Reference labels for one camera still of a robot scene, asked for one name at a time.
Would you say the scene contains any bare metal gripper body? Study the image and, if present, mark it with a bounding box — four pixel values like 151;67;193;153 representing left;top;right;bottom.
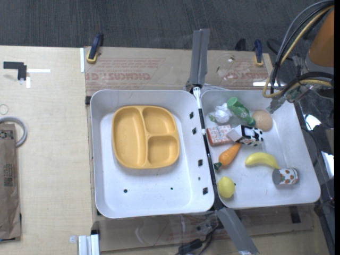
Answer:
284;81;335;103

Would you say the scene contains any beige round bread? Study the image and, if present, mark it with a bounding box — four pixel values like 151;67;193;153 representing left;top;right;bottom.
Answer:
251;109;274;132

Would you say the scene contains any green plastic bottle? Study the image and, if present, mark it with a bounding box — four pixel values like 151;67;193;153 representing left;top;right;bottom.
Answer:
226;96;257;126

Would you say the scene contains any black and white milk carton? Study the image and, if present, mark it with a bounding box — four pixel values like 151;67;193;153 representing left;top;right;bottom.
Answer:
226;124;265;147

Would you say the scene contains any white crumpled packet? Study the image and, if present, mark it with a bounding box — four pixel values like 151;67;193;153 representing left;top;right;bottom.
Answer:
208;103;233;124

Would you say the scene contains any yellow banana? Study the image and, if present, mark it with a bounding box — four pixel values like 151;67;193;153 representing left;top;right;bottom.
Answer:
244;152;281;170

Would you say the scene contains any orange carton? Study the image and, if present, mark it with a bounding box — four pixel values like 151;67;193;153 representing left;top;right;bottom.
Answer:
206;124;233;147

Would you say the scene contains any orange carrot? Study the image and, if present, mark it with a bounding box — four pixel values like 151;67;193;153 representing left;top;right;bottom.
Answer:
213;142;242;172

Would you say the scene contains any small white can orange print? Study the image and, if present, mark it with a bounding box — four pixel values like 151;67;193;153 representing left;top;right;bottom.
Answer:
271;167;299;186

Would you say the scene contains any thin black and white rod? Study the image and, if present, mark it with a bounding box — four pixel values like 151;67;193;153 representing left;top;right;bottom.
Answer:
192;86;219;195

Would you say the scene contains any white plastic tray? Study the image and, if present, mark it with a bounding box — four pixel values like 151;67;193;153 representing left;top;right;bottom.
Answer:
89;89;215;219
199;89;321;210

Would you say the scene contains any yellow lemon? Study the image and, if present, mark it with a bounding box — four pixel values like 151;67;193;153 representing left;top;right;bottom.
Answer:
217;176;237;199

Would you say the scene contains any brown cardboard board red print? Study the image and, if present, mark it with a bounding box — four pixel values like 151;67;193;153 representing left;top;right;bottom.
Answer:
84;46;315;252

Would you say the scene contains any yellow divided plate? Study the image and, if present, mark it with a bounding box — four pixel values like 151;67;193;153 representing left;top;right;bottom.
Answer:
111;105;181;169

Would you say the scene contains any brown paper bag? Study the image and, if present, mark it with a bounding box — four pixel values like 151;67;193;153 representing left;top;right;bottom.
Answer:
0;123;22;241

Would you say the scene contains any grey ring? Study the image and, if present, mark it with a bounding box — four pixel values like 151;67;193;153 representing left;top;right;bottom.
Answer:
0;116;28;148

